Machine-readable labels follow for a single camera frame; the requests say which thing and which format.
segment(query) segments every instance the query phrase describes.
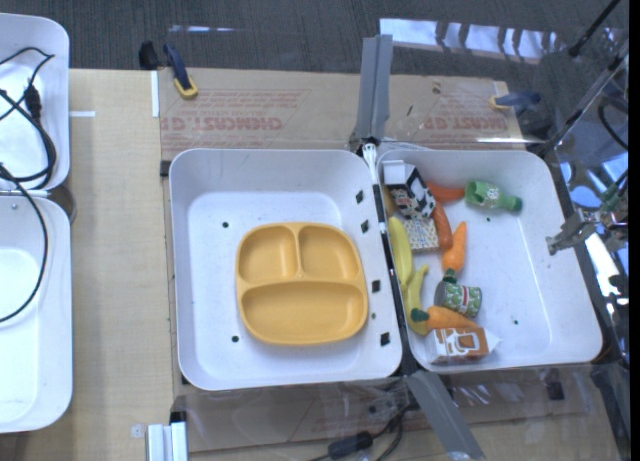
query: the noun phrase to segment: toy carrot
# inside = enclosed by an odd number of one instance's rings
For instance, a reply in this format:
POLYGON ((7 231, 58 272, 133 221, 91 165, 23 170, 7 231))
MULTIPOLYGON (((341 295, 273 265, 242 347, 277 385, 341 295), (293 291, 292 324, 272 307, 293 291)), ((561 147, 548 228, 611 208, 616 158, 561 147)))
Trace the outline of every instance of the toy carrot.
POLYGON ((478 325, 472 319, 459 312, 449 310, 444 306, 433 305, 424 312, 419 308, 411 310, 411 320, 423 322, 429 330, 441 328, 476 328, 478 325))
POLYGON ((442 270, 445 273, 448 269, 453 269, 456 273, 460 272, 464 265, 466 244, 467 222, 462 221, 453 232, 452 246, 442 254, 442 270))
POLYGON ((425 182, 431 194, 441 203, 447 203, 449 201, 456 201, 460 198, 464 198, 464 187, 460 189, 451 189, 449 187, 442 187, 434 182, 425 182))
POLYGON ((436 206, 431 213, 433 222, 436 225, 436 232, 438 232, 438 244, 442 249, 449 249, 453 246, 453 234, 451 233, 451 225, 449 224, 449 218, 447 217, 444 208, 439 201, 436 200, 436 206))

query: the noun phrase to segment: banana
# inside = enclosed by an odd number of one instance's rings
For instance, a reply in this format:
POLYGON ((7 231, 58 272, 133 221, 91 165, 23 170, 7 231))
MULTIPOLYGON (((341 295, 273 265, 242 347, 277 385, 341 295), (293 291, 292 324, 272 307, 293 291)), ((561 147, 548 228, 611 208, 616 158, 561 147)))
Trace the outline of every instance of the banana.
POLYGON ((396 268, 396 276, 400 282, 400 289, 404 293, 409 285, 409 280, 413 274, 413 253, 409 237, 398 218, 390 217, 389 221, 389 241, 391 242, 391 252, 393 254, 393 264, 396 268))
POLYGON ((409 327, 418 333, 418 335, 426 335, 429 333, 429 328, 426 322, 414 322, 411 319, 411 310, 417 308, 422 311, 422 301, 420 300, 420 291, 422 290, 422 280, 424 280, 425 274, 429 271, 428 265, 423 265, 416 272, 413 273, 409 280, 406 292, 402 292, 402 304, 404 306, 404 315, 407 319, 409 327))

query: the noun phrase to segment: yellow and black clamp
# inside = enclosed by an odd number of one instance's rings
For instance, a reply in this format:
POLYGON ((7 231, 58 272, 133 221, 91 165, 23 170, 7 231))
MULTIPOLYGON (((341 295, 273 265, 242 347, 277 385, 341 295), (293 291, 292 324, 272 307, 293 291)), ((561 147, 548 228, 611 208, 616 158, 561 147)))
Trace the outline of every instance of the yellow and black clamp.
POLYGON ((168 65, 173 68, 173 83, 178 93, 184 99, 194 98, 198 94, 198 87, 187 73, 178 49, 173 43, 167 42, 162 50, 167 55, 168 65))

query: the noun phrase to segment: brown and white carton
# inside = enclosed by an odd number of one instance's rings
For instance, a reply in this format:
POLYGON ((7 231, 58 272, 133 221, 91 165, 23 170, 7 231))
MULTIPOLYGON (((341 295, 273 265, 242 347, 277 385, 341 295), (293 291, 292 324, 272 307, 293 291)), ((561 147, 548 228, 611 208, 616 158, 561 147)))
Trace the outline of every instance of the brown and white carton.
POLYGON ((487 356, 500 339, 478 326, 434 329, 425 342, 430 363, 467 363, 487 356))

